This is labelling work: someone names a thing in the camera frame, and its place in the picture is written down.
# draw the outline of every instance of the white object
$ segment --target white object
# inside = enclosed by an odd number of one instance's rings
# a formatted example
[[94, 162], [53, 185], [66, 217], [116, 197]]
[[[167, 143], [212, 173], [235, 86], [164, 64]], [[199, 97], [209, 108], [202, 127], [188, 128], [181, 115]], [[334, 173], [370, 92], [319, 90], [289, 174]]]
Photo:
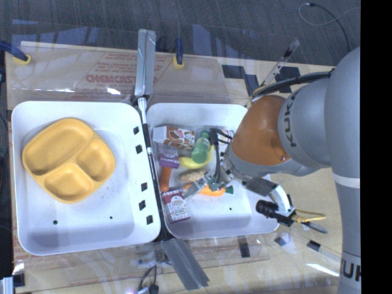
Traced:
[[[235, 131], [246, 112], [246, 108], [233, 104], [154, 104], [147, 110], [147, 122], [150, 130], [175, 124], [195, 130], [217, 127]], [[215, 162], [214, 154], [205, 168], [215, 169]], [[178, 181], [178, 176], [184, 171], [181, 167], [171, 171], [170, 187], [183, 184]], [[270, 200], [269, 197], [246, 190], [237, 181], [233, 181], [232, 185], [234, 194], [224, 194], [221, 197], [199, 194], [187, 200], [190, 213], [188, 220], [170, 223], [165, 217], [170, 233], [182, 239], [201, 239], [269, 233], [278, 228], [279, 224], [275, 219], [267, 219], [255, 210], [260, 199]]]
[[[49, 196], [21, 161], [27, 142], [65, 117], [89, 124], [116, 158], [110, 179], [74, 204]], [[27, 252], [52, 255], [104, 249], [148, 243], [158, 236], [160, 220], [143, 129], [138, 112], [130, 105], [23, 102], [12, 112], [12, 142], [18, 237]]]

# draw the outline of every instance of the orange divided plate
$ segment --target orange divided plate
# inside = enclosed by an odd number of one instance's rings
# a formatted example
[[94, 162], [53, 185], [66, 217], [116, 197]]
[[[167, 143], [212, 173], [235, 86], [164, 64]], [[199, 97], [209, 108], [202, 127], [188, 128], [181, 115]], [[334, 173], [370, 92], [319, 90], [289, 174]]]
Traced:
[[115, 157], [84, 121], [60, 119], [39, 132], [22, 152], [28, 173], [53, 198], [77, 203], [113, 174]]

